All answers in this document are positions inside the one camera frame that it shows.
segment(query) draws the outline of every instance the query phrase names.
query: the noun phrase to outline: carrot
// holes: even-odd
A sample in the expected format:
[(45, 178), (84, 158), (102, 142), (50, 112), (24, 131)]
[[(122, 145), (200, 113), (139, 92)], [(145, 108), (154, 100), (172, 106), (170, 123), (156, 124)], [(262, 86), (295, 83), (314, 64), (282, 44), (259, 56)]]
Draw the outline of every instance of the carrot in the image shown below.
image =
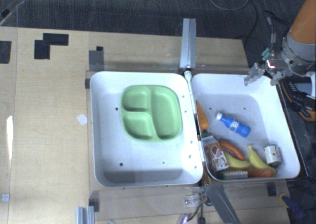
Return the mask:
[(226, 141), (219, 141), (219, 144), (221, 145), (222, 148), (229, 150), (231, 153), (233, 153), (237, 159), (244, 161), (245, 160), (245, 156), (244, 154), (241, 152), (240, 149), (238, 149), (236, 146), (234, 146), (233, 144), (226, 142)]
[(198, 116), (199, 127), (202, 131), (207, 130), (209, 128), (208, 119), (203, 111), (203, 108), (201, 107), (198, 101), (196, 101), (196, 105), (197, 105), (197, 116)]
[(267, 178), (267, 177), (272, 177), (274, 175), (274, 172), (271, 169), (252, 169), (252, 170), (247, 170), (247, 171), (248, 171), (249, 178), (254, 178), (254, 177)]

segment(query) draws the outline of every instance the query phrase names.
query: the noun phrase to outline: hot dog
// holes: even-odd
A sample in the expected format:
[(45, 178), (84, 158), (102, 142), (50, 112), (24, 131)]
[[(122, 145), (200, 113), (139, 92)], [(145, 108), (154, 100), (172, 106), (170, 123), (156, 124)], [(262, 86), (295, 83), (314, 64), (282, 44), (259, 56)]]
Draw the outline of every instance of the hot dog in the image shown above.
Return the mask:
[(223, 149), (227, 149), (228, 151), (230, 151), (231, 153), (233, 153), (236, 158), (238, 160), (244, 161), (245, 160), (245, 156), (244, 154), (241, 152), (240, 149), (238, 149), (236, 146), (234, 146), (233, 144), (226, 142), (226, 141), (219, 141), (219, 144), (221, 145), (221, 147)]
[(274, 175), (273, 170), (271, 169), (252, 169), (252, 170), (247, 170), (247, 171), (248, 171), (249, 178), (254, 178), (254, 177), (267, 178), (267, 177), (272, 177)]

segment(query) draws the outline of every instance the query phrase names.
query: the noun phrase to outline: green plate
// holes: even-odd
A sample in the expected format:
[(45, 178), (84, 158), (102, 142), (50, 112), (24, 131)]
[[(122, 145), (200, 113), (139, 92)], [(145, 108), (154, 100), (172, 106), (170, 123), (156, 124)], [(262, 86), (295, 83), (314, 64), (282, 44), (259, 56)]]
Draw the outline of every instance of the green plate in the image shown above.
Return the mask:
[(178, 97), (164, 86), (126, 88), (121, 99), (121, 111), (124, 130), (133, 139), (172, 140), (182, 131)]

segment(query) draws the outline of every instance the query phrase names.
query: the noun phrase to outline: blue bottle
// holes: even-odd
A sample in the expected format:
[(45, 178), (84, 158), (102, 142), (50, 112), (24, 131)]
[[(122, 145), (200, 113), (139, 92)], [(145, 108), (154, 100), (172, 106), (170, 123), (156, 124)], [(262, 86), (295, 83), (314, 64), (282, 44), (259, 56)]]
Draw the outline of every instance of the blue bottle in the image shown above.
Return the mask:
[(235, 120), (234, 118), (225, 117), (220, 112), (217, 113), (216, 119), (220, 120), (225, 124), (227, 128), (234, 131), (235, 133), (240, 134), (243, 137), (247, 137), (250, 133), (250, 127), (242, 124), (240, 121)]

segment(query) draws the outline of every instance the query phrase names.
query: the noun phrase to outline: bottle cap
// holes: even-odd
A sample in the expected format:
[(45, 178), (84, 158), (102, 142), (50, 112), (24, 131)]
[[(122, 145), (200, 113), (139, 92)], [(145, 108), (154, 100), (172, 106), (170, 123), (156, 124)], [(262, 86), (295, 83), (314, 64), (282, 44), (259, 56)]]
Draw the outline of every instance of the bottle cap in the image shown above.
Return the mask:
[(223, 116), (223, 115), (222, 115), (220, 112), (218, 112), (217, 115), (216, 115), (216, 119), (217, 119), (217, 120), (220, 120), (220, 119), (222, 118), (222, 116)]

